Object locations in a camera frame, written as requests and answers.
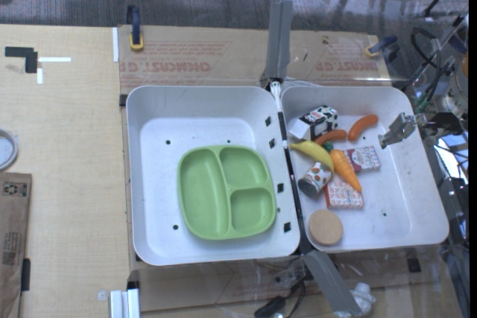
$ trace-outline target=small food box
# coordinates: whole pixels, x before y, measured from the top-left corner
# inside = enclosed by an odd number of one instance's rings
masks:
[[[437,244],[447,237],[449,225],[419,133],[385,149],[379,144],[378,135],[386,134],[401,112],[413,115],[401,91],[386,86],[292,86],[282,92],[281,104],[284,120],[279,118],[273,95],[258,86],[141,86],[129,94],[133,244],[143,261],[162,266],[276,258],[295,252],[301,235],[294,182],[314,161],[290,150],[288,166],[285,146],[300,140],[287,126],[322,105],[338,113],[340,129],[350,129],[364,115],[379,117],[358,141],[334,145],[342,150],[373,146],[380,166],[358,173],[362,208],[333,209],[343,223],[342,239],[323,246],[306,232],[313,246],[342,252]],[[215,148],[200,151],[202,147]],[[199,151],[188,162],[181,162],[194,150]],[[239,156],[257,166],[239,170]],[[266,171],[260,167],[261,161]],[[178,176],[180,163],[185,172]],[[237,170],[226,175],[229,166]],[[196,182],[203,182],[200,193],[204,203],[190,201],[197,196],[190,192]],[[209,189],[206,182],[215,188]],[[217,187],[228,191],[222,194]],[[261,190],[259,196],[254,190]],[[307,227],[315,211],[327,208],[326,198],[323,192],[314,196],[297,192]],[[199,237],[188,227],[184,203],[193,211],[196,226],[206,223],[210,238]],[[247,234],[230,231],[233,218],[249,224],[247,211],[263,211],[269,220],[262,221],[256,231],[249,226],[252,230]],[[220,217],[220,221],[214,223],[210,216]]]

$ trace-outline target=table surface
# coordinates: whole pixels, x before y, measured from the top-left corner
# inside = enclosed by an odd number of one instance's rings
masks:
[[[33,175],[25,257],[30,290],[21,317],[107,317],[110,290],[125,290],[130,275],[119,65],[112,28],[0,25],[4,46],[32,47],[43,84],[22,70],[24,60],[0,57],[0,125],[18,137],[8,169]],[[374,317],[459,317],[448,270],[439,282],[374,290],[384,299]],[[403,310],[403,301],[408,307]],[[306,299],[296,317],[335,317],[323,296]],[[223,317],[245,304],[181,309],[145,317]]]

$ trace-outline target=toy banana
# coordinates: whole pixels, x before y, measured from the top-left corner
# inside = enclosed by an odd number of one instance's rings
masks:
[[[331,168],[331,172],[335,173],[335,166],[333,165],[333,159],[329,155],[328,151],[322,148],[319,144],[313,141],[302,141],[300,143],[290,144],[292,150],[298,150],[312,157],[316,162],[321,162]]]

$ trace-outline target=beige disc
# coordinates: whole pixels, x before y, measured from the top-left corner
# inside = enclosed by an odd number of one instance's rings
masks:
[[[321,245],[336,244],[343,235],[343,223],[336,213],[328,209],[313,212],[308,221],[308,228],[313,240]]]

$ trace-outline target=brown package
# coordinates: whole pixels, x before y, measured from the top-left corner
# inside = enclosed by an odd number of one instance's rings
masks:
[[[17,318],[31,175],[0,172],[0,317]]]

